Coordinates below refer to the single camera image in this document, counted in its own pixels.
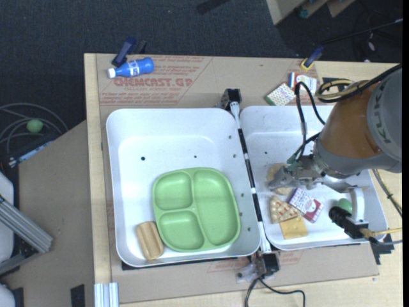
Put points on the yellow square cracker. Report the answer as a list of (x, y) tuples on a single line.
[(294, 229)]

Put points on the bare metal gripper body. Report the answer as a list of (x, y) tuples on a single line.
[(308, 168)]

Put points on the thin black and white rod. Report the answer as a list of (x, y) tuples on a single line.
[(246, 158)]

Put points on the blue bottle white cap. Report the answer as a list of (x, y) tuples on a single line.
[(137, 67)]

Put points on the colourful patterned small packet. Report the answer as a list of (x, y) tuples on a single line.
[(280, 94)]

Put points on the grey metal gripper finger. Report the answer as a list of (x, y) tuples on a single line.
[(307, 184), (278, 178)]

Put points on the white red blue carton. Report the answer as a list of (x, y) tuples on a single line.
[(306, 81)]

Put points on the black cylinder on white bracket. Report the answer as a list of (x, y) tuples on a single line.
[(346, 221)]

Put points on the green divided plate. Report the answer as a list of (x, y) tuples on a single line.
[(211, 203)]

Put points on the tan toy bread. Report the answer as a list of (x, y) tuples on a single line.
[(149, 240)]

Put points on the green round toy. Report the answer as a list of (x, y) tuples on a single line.
[(345, 205)]

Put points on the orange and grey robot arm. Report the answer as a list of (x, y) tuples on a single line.
[(351, 133)]

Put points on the brown cardboard board red print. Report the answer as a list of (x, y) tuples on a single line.
[(198, 85)]

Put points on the white plastic tray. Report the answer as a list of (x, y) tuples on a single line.
[(166, 139), (274, 133)]

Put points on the tan round biscuit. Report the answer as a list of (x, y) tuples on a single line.
[(272, 170)]

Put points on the red and white carton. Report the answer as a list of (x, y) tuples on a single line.
[(305, 203)]

